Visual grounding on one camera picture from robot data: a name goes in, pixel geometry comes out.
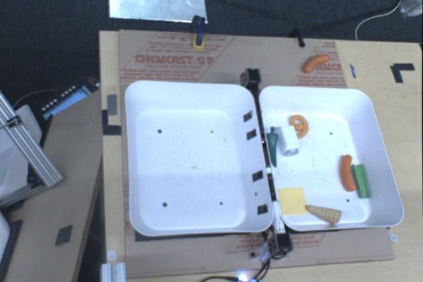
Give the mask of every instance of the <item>small white cylinder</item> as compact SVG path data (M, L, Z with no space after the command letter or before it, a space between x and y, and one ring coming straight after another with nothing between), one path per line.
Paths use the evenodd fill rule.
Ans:
M285 157L291 157L298 154L299 142L297 132L293 126L286 126L281 128L281 151Z

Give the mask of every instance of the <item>orange toy sausage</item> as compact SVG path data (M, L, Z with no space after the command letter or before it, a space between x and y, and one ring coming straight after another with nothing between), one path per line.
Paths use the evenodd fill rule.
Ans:
M315 57L311 57L305 63L303 67L303 72L311 73L318 64L327 63L329 60L330 60L330 56L328 54L321 54L321 55L316 55Z
M348 192L353 192L354 190L356 190L356 183L354 182L354 179L352 178L351 174L351 162L351 155L344 155L341 162L342 184Z
M309 131L309 124L307 123L307 120L300 115L292 116L289 119L289 124L293 126L294 130L296 130L298 139L301 139L302 137L305 137L307 132Z

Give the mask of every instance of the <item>plastic food item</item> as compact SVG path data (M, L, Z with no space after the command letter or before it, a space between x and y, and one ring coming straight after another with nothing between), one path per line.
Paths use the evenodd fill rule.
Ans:
M303 67L303 72L311 73L318 64L327 63L329 60L330 56L328 54L316 55L315 57L312 57L307 60Z
M278 134L274 132L275 127L270 128L270 133L266 134L267 146L270 153L270 162L276 167L276 145L278 144Z
M368 199L370 197L370 187L364 164L353 164L352 170L354 172L354 177L356 178L359 198Z
M297 133L298 139L305 137L307 132L309 131L309 124L307 123L307 120L303 116L300 116L298 114L292 116L289 119L289 124L291 124L295 128L295 130L298 132Z
M284 216L307 214L303 188L282 188L278 197Z
M351 174L351 161L351 155L344 155L341 161L341 180L348 192L353 192L357 188Z
M337 209L317 207L315 205L306 205L305 208L313 215L316 215L320 219L326 220L334 225L339 222L342 214L342 212Z
M283 156L292 157L293 155L298 154L299 152L299 143L297 132L295 131L294 126L285 126L281 128L280 134L280 148Z

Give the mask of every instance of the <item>black tape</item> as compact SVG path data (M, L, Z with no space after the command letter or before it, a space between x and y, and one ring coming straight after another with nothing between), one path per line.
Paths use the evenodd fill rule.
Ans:
M259 206L257 207L257 215L265 214L265 213L267 213L267 212L269 212L269 210L268 210L268 208L267 208L267 205L266 205L266 204L264 204L264 205L259 205Z
M71 239L73 226L67 226L59 229L58 237L56 238L56 246L68 243Z
M109 116L118 114L118 96L116 94L107 96L107 114Z
M244 122L249 121L252 118L252 112L248 112L244 115Z
M107 110L102 110L101 116L102 116L102 124L103 124L103 135L122 135L121 126L108 124Z
M412 63L394 63L391 66L391 71L394 76L396 83L403 83L403 77L401 71L414 71L414 65Z
M249 131L247 133L247 140L252 139L253 137L257 136L257 131L255 129L253 129L252 131Z
M263 179L263 171L262 170L259 170L258 172L255 172L252 175L252 181L253 182L256 182L256 181L261 180L261 179Z

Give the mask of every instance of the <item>cardboard sheet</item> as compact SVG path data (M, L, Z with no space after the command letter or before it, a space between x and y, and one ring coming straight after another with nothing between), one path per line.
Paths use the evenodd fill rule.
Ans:
M205 35L203 50L192 47L194 35L175 32L121 31L120 102L124 175L126 269L128 278L257 269L249 252L263 243L261 234L208 234L148 238L138 234L128 216L128 161L124 93L136 80L238 83L246 68L259 68L260 88L269 85L345 87L334 42ZM330 55L328 65L301 71L314 55ZM300 233L294 250L272 267L392 260L386 229Z

